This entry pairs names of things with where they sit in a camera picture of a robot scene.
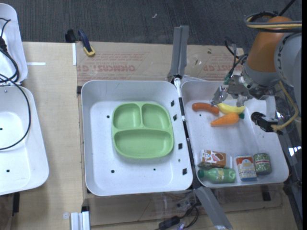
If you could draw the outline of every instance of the dark floor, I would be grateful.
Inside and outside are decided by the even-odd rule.
[[[223,45],[248,52],[256,31],[244,17],[282,11],[291,0],[0,0],[13,6],[23,41],[65,42],[83,29],[90,41],[172,44],[175,26],[189,25],[188,44]],[[302,0],[284,14],[302,19]]]

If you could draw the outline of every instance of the green bottle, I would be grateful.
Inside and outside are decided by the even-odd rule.
[[[236,179],[236,171],[226,168],[200,169],[197,171],[199,178],[209,180],[212,183],[232,183]]]

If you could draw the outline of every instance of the green can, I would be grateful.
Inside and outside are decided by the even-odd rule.
[[[254,164],[257,175],[267,175],[272,172],[270,157],[267,153],[255,154]]]

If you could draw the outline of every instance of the carrot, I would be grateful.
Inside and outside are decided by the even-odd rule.
[[[236,113],[228,113],[225,114],[215,120],[213,120],[210,124],[212,126],[219,126],[219,125],[228,125],[228,124],[234,124],[237,121],[239,121],[239,115]]]
[[[212,112],[214,114],[218,114],[220,112],[220,109],[216,106],[211,106],[211,104],[208,103],[204,103],[204,102],[197,102],[194,103],[192,105],[192,109],[194,111],[198,111],[198,110],[205,110],[205,111],[209,111]]]

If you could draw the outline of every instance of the banana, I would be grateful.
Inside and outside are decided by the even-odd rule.
[[[228,113],[236,113],[236,114],[240,114],[244,111],[245,106],[241,106],[241,107],[236,107],[236,106],[232,106],[232,105],[227,105],[225,103],[218,103],[217,107],[220,109],[220,111],[224,114],[228,114]]]

